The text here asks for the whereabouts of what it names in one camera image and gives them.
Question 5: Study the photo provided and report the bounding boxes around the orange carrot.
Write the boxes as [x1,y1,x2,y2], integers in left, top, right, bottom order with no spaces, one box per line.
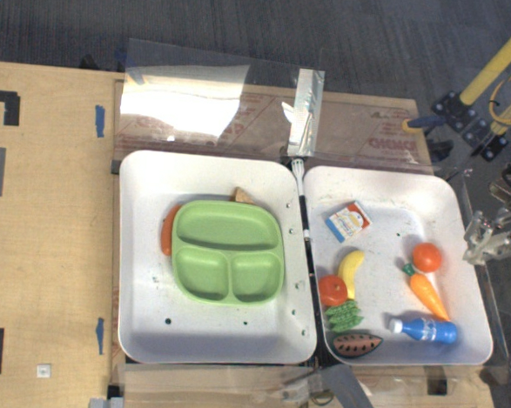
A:
[399,262,454,322]

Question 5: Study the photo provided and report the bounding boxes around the green divided plate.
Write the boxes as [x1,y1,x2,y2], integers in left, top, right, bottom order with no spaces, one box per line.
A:
[166,197,290,310]

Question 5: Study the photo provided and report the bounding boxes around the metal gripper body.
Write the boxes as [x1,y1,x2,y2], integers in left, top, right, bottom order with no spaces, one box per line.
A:
[485,179,511,262]

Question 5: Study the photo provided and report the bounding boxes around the orange sausage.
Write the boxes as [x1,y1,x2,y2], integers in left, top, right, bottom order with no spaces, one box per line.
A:
[159,202,183,258]

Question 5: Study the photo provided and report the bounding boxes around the yellow banana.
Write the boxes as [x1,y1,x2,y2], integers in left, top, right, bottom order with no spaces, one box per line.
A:
[335,248,366,301]

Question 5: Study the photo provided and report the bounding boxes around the brown bread slice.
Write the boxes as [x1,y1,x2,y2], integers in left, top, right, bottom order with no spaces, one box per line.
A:
[230,186,258,206]

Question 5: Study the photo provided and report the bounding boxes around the orange round fruit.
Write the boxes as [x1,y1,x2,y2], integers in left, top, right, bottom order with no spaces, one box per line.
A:
[410,241,444,274]

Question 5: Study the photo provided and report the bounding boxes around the blue bottle white cap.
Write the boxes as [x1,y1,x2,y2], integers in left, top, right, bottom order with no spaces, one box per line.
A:
[387,315,461,346]

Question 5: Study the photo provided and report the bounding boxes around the red tomato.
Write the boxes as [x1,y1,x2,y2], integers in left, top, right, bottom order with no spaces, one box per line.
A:
[316,273,350,309]

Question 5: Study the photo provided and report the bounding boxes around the watermelon slice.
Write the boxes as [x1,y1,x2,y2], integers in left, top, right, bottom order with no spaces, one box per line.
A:
[330,330,384,362]

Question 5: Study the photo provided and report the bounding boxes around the white plastic tray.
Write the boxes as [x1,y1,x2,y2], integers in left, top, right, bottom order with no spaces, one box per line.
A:
[105,148,331,377]
[290,164,506,376]

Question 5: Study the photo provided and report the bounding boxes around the green pea pods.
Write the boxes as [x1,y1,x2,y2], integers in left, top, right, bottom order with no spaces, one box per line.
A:
[322,297,366,336]

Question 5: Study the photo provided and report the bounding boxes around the white blue orange carton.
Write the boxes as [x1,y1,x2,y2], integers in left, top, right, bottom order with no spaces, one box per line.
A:
[323,198,374,246]

